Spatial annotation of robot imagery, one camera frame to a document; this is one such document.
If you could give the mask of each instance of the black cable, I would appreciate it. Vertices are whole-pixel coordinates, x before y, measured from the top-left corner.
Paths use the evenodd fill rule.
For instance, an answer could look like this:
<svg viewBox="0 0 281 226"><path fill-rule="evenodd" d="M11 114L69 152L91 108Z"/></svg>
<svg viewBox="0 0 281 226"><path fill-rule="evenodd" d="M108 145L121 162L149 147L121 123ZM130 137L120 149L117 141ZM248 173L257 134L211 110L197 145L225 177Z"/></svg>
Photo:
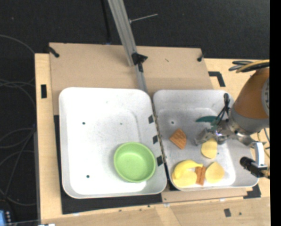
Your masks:
<svg viewBox="0 0 281 226"><path fill-rule="evenodd" d="M100 2L101 2L102 10L103 10L103 18L104 18L105 29L106 29L106 33L107 33L107 43L110 44L111 43L111 32L110 32L110 27L109 27L107 12L106 12L106 6L104 3L104 0L100 0Z"/></svg>
<svg viewBox="0 0 281 226"><path fill-rule="evenodd" d="M9 87L9 88L16 88L16 87L18 87L18 86L23 87L23 86L26 86L26 85L35 87L35 85L33 85L33 84L29 83L29 82L18 81L18 82L16 83L16 82L7 81L7 80L5 80L5 79L1 79L1 78L0 78L0 85L5 84L5 83L15 83L15 85L5 85L5 87Z"/></svg>
<svg viewBox="0 0 281 226"><path fill-rule="evenodd" d="M11 177L9 178L6 191L3 192L2 189L0 188L0 193L4 196L5 200L9 200L10 202L12 202L12 203L14 203L14 204L17 204L17 205L20 205L20 206L34 206L34 205L36 205L36 203L20 203L20 202L16 202L15 200L13 200L12 198L8 197L8 195L7 195L7 194L8 194L8 190L9 190L9 186L10 186L10 183L11 183L11 181L12 181L12 179L13 179L13 176L14 176L14 173L15 173L15 171L16 171L17 164L18 164L18 162L19 162L19 160L20 160L20 158L21 158L21 155L22 155L22 153L23 153L25 147L27 146L28 142L30 141L30 139L32 138L32 136L33 136L34 133L35 133L35 130L33 130L33 131L29 134L29 136L28 136L27 140L25 141L23 147L22 147L21 150L18 152L19 156L17 157L17 160L16 160L16 162L15 162L15 165L14 165L14 168L13 168L13 171L12 171L12 175L11 175Z"/></svg>
<svg viewBox="0 0 281 226"><path fill-rule="evenodd" d="M267 133L267 131L266 131L266 128L264 128L264 133L265 133L265 136L266 136L266 138L267 138L267 140L268 140L268 143L269 143L269 145L270 145L270 144L271 144L271 142L270 142L270 139L269 139L268 133Z"/></svg>
<svg viewBox="0 0 281 226"><path fill-rule="evenodd" d="M33 153L34 154L34 151L31 151L31 150L24 150L23 151L24 153ZM15 152L15 153L12 153L11 155L7 156L5 159L3 159L3 161L0 162L0 167L10 158L12 158L13 156L19 154L20 152Z"/></svg>
<svg viewBox="0 0 281 226"><path fill-rule="evenodd" d="M12 40L12 41L15 41L17 43L20 43L22 44L23 46L25 46L29 51L31 51L31 53L33 54L33 59L34 59L34 55L35 55L35 51L30 47L28 46L26 43L18 40L18 39L15 39L13 37L10 37L10 36L6 36L6 35L3 35L3 34L0 34L0 38L5 38L5 39L9 39L9 40ZM35 77L31 78L27 83L31 83L32 81L34 81Z"/></svg>
<svg viewBox="0 0 281 226"><path fill-rule="evenodd" d="M232 63L234 65L247 65L247 64L250 64L252 62L253 61L249 61L249 60L236 60L236 61L233 61Z"/></svg>
<svg viewBox="0 0 281 226"><path fill-rule="evenodd" d="M253 71L253 70L258 70L258 69L269 67L269 65L270 65L269 59L259 60L259 61L248 63L247 65L242 66L241 68L239 68L236 71L236 73L240 73L240 72L245 73L245 72L249 72L249 71Z"/></svg>
<svg viewBox="0 0 281 226"><path fill-rule="evenodd" d="M20 129L17 129L17 130L13 130L13 131L9 132L8 134L5 134L5 135L0 139L0 142L3 141L3 140L4 140L6 137L8 137L9 135L14 134L14 133L16 133L16 132L18 132L18 131L22 131L22 130L33 130L33 128L32 128L32 129L30 129L30 128L20 128ZM14 143L14 144L11 144L11 145L0 146L0 149L10 149L10 148L13 148L13 147L15 147L15 146L17 146L17 145L20 145L20 144L22 144L23 142L25 142L25 140L28 138L28 136L29 136L29 135L27 135L24 139L22 139L21 141L19 141L19 142L17 142L17 143Z"/></svg>
<svg viewBox="0 0 281 226"><path fill-rule="evenodd" d="M18 40L18 39L15 39L15 38L13 38L13 37L6 36L6 35L3 35L3 34L0 34L0 37L1 37L1 38L6 38L6 39L9 39L9 40L16 41L16 42L18 42L18 43L24 45L26 48L28 48L28 50L31 51L33 55L35 54L34 50L33 50L31 47L29 47L26 43L24 43L24 42L22 42L22 41L20 41L20 40Z"/></svg>
<svg viewBox="0 0 281 226"><path fill-rule="evenodd" d="M227 113L227 115L229 116L229 104L230 104L230 99L229 99L229 95L227 93L224 94L224 107L222 108L222 110L220 111L220 113L217 115L215 121L218 121L217 125L220 124L220 122L222 121L225 113Z"/></svg>
<svg viewBox="0 0 281 226"><path fill-rule="evenodd" d="M6 83L3 83L3 84L0 84L0 87L6 86L6 85L10 85L10 84L16 85L16 83L20 83L20 82L18 82L18 81L6 82ZM36 104L35 104L33 98L30 96L30 94L25 89L23 89L21 86L16 86L16 88L22 90L29 97L29 99L31 100L31 102L33 104L34 109L36 109Z"/></svg>

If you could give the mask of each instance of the black clip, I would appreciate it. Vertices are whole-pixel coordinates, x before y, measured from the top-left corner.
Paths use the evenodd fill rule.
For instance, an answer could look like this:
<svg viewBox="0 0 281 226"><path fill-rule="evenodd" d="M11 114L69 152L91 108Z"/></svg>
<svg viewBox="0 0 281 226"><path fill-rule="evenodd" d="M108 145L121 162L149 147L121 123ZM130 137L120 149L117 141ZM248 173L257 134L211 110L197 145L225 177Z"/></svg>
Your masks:
<svg viewBox="0 0 281 226"><path fill-rule="evenodd" d="M202 53L202 54L201 54L201 56L200 56L199 58L197 58L197 61L198 61L198 62L201 62L201 61L202 61L202 59L204 58L204 56L205 56L205 54L204 54L204 53Z"/></svg>
<svg viewBox="0 0 281 226"><path fill-rule="evenodd" d="M43 52L44 53L52 53L56 58L59 58L60 57L60 54L58 54L52 47L50 46L45 46L43 48Z"/></svg>
<svg viewBox="0 0 281 226"><path fill-rule="evenodd" d="M145 62L147 58L148 58L147 56L140 55L138 53L132 54L132 60L133 60L134 65L138 65L139 71L142 73L144 72L144 70L142 68L142 63Z"/></svg>

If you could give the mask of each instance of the metal sink basin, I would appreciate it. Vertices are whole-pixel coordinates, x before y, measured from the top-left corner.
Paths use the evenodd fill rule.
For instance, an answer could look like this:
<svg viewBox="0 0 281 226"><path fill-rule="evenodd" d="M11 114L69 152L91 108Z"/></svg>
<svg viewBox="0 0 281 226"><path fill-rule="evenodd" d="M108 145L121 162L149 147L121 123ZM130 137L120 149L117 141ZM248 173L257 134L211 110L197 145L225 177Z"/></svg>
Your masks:
<svg viewBox="0 0 281 226"><path fill-rule="evenodd" d="M113 156L126 142L146 145L156 158L162 152L150 97L138 89L67 88L59 96L62 182L74 198L157 194L167 184L157 163L147 181L124 181Z"/></svg>
<svg viewBox="0 0 281 226"><path fill-rule="evenodd" d="M253 158L248 146L237 140L227 140L223 145L218 145L216 158L209 159L201 154L201 145L195 145L194 138L209 126L206 122L195 122L196 119L217 116L224 106L224 93L223 90L160 90L154 94L153 103L169 174L172 174L177 163L186 159L192 159L206 167L217 161L225 171L224 178L218 183L205 182L203 186L195 184L187 188L177 187L181 191L252 187L258 182L239 163L243 156ZM187 136L187 144L183 150L169 140L178 128Z"/></svg>

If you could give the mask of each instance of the black floor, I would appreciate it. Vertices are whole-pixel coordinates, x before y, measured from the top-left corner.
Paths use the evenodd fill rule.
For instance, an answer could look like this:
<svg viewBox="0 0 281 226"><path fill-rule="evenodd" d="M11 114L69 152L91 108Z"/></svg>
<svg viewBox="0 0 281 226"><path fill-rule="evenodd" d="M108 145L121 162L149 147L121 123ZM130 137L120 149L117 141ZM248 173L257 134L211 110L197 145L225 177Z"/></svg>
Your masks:
<svg viewBox="0 0 281 226"><path fill-rule="evenodd" d="M201 48L214 58L269 58L270 0L124 2L130 19L158 14L132 23L137 45ZM12 208L16 221L37 218L33 54L49 42L120 44L108 6L107 17L110 41L101 0L0 0L0 203Z"/></svg>

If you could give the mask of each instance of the metal pole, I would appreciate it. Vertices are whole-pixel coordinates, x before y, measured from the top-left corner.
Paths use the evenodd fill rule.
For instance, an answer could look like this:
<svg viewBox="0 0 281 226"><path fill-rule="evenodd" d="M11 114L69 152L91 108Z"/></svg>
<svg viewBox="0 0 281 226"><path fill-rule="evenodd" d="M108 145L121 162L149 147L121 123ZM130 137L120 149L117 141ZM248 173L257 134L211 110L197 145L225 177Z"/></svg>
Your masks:
<svg viewBox="0 0 281 226"><path fill-rule="evenodd" d="M130 22L127 16L127 12L124 6L123 0L108 0L113 19L116 24L118 34L120 36L122 45L126 52L126 57L129 66L134 66L135 63L132 59L132 54L137 54L137 49L130 27ZM147 85L143 72L139 69L139 66L135 66L136 77L139 84L139 88L145 92L148 92Z"/></svg>

